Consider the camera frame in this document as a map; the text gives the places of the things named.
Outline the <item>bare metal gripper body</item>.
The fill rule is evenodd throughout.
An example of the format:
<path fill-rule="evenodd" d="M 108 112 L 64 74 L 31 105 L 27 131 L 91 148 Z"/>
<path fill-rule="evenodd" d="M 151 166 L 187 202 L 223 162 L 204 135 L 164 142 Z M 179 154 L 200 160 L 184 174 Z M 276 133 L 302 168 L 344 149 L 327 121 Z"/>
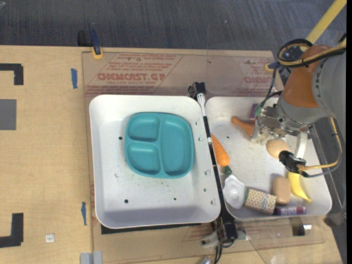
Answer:
<path fill-rule="evenodd" d="M 261 108 L 259 115 L 256 116 L 256 125 L 262 131 L 279 134 L 281 137 L 308 133 L 312 127 L 312 123 L 301 123 L 291 119 L 278 104 Z"/>

